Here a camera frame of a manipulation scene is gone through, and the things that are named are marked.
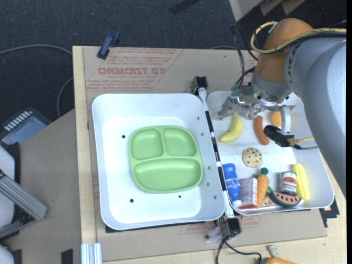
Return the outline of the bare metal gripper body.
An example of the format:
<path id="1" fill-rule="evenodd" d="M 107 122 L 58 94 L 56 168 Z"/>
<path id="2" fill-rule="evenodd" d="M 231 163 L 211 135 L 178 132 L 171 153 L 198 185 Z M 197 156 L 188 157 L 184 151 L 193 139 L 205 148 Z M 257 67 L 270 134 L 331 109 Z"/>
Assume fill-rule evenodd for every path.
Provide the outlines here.
<path id="1" fill-rule="evenodd" d="M 259 112 L 278 111 L 279 105 L 288 97 L 288 89 L 283 86 L 270 86 L 266 89 L 259 86 L 242 86 L 230 97 L 236 99 L 236 111 L 243 109 L 248 112 L 249 108 L 257 108 Z"/>

